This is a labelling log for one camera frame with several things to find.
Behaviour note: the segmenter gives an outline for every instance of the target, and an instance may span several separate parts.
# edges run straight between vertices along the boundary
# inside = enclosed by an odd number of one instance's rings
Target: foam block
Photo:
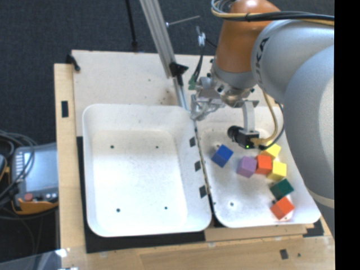
[[[285,178],[275,185],[270,187],[271,193],[273,193],[276,200],[280,200],[281,198],[285,197],[286,195],[292,193],[294,188],[291,186],[289,181]]]
[[[250,178],[255,173],[257,163],[256,159],[244,156],[238,162],[236,173]]]
[[[269,174],[272,171],[272,159],[270,156],[258,155],[256,156],[257,166],[256,174]]]
[[[275,159],[277,155],[279,155],[280,150],[281,150],[281,146],[279,146],[278,144],[274,144],[268,149],[261,151],[260,155],[269,156],[271,157],[271,159]]]
[[[280,181],[286,177],[287,165],[280,161],[272,161],[272,171],[266,175],[267,178]]]
[[[291,211],[295,209],[295,206],[290,202],[287,197],[283,197],[278,202],[270,207],[271,212],[276,216],[277,219],[281,220]]]
[[[220,167],[224,167],[226,162],[229,161],[232,154],[232,150],[230,150],[225,145],[221,145],[219,149],[217,149],[211,160],[218,164]]]

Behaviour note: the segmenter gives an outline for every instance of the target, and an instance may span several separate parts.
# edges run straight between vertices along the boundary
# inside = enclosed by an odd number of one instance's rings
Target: yellow cable
[[[272,119],[274,120],[274,132],[268,138],[251,138],[250,141],[252,143],[254,143],[255,146],[259,146],[261,144],[265,144],[268,141],[273,140],[275,138],[275,136],[277,134],[277,130],[278,130],[277,119],[276,119],[276,116],[275,116],[275,113],[274,113],[274,109],[272,109],[269,98],[268,98],[267,94],[265,93],[265,91],[263,91],[263,94],[264,94],[265,102],[268,105],[269,110],[271,112]]]

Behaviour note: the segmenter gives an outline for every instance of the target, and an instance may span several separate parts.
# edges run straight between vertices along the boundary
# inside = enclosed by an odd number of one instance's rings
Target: electronic device
[[[10,183],[17,184],[13,209],[29,215],[59,204],[56,143],[18,147],[10,166]]]

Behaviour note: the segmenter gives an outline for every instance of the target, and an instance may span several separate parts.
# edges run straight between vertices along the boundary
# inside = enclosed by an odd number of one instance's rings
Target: wooden table
[[[118,55],[129,57],[131,60],[134,54]],[[156,71],[163,71],[156,54],[136,55],[145,55],[146,61],[153,68],[159,68]],[[178,63],[194,68],[198,57],[179,55],[177,59]],[[141,67],[139,64],[129,65],[129,61],[123,63],[124,71],[130,71],[132,67]],[[60,244],[67,252],[62,259],[63,267],[145,270],[335,269],[335,241],[323,220],[323,236],[303,237],[307,229],[314,227],[312,224],[243,229],[210,226],[205,230],[205,242],[87,254],[80,197],[73,71],[73,65],[70,64],[54,66]],[[65,117],[62,112],[63,101],[67,101],[69,109]]]

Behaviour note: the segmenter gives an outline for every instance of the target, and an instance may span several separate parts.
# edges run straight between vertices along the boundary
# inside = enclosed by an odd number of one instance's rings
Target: dark gray carpet
[[[282,10],[335,13],[335,0],[269,1]],[[130,2],[139,49],[156,52],[139,1]],[[175,53],[198,54],[196,25],[217,43],[222,22],[210,13],[210,0],[159,2],[168,22],[201,16],[169,28]],[[124,0],[0,0],[0,129],[55,141],[54,63],[71,50],[131,51],[131,41]],[[30,253],[21,227],[0,220],[0,261]],[[39,251],[54,248],[53,236],[42,235],[42,245]]]

